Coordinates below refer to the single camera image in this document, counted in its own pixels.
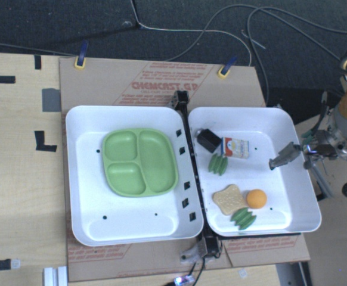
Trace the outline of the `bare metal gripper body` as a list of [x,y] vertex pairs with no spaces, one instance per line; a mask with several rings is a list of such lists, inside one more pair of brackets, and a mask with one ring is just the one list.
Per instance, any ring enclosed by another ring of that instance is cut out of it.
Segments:
[[308,156],[347,161],[347,137],[338,129],[308,130],[301,140],[303,153]]

